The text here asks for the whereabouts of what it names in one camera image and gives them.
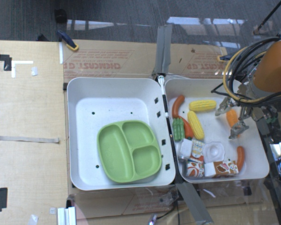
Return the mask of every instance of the green plastic plate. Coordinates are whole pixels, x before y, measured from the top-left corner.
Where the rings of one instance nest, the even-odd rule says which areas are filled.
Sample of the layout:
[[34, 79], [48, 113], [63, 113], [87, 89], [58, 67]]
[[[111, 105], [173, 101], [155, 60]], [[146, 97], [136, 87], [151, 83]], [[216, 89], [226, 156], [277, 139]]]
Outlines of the green plastic plate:
[[104, 171], [115, 182], [147, 178], [161, 167], [156, 137], [150, 126], [139, 120], [104, 126], [97, 135], [97, 146]]

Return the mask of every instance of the gray strap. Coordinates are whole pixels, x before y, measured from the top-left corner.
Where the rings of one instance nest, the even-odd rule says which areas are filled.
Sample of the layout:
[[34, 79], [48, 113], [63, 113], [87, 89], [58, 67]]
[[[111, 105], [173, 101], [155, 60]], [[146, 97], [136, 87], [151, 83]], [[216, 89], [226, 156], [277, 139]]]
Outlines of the gray strap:
[[172, 24], [159, 26], [157, 31], [156, 60], [153, 74], [167, 74], [170, 65]]
[[198, 195], [192, 183], [183, 182], [175, 184], [180, 194], [182, 195], [189, 211], [192, 213], [193, 218], [196, 220], [197, 225], [213, 224], [203, 201]]
[[24, 141], [35, 143], [59, 143], [59, 138], [40, 138], [40, 137], [12, 137], [12, 136], [0, 136], [2, 141]]

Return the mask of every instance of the small carton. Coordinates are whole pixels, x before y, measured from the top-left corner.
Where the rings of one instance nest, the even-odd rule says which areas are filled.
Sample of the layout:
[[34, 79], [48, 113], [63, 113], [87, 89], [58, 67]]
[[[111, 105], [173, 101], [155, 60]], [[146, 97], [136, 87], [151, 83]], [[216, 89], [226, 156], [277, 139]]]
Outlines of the small carton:
[[189, 158], [191, 156], [191, 152], [192, 152], [192, 141], [184, 138], [181, 144], [179, 155]]
[[204, 163], [204, 156], [203, 156], [203, 147], [205, 143], [200, 142], [196, 139], [192, 139], [192, 153], [190, 156], [190, 160], [197, 162], [197, 163]]
[[203, 177], [204, 176], [204, 165], [202, 163], [187, 161], [186, 176], [198, 177], [198, 178]]
[[205, 177], [218, 178], [233, 176], [238, 173], [236, 161], [221, 161], [205, 164]]

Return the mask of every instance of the toy corn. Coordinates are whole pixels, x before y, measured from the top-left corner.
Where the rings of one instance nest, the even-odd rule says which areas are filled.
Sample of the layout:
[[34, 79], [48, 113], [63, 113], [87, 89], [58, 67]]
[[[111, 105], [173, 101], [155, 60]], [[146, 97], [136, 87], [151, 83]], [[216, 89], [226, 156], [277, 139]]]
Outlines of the toy corn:
[[202, 140], [204, 138], [203, 127], [194, 111], [189, 111], [187, 113], [187, 120], [192, 127], [193, 134], [196, 139]]
[[216, 101], [214, 100], [197, 100], [193, 101], [188, 105], [189, 110], [200, 112], [200, 111], [206, 111], [211, 110], [216, 107]]

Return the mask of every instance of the black chair leg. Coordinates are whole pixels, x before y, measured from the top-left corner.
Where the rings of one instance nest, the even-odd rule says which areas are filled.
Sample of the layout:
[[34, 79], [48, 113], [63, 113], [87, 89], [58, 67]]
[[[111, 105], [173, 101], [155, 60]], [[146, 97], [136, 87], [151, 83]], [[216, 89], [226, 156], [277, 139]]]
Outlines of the black chair leg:
[[54, 0], [54, 15], [55, 21], [57, 23], [66, 23], [67, 22], [67, 13], [65, 10], [60, 8], [60, 0]]

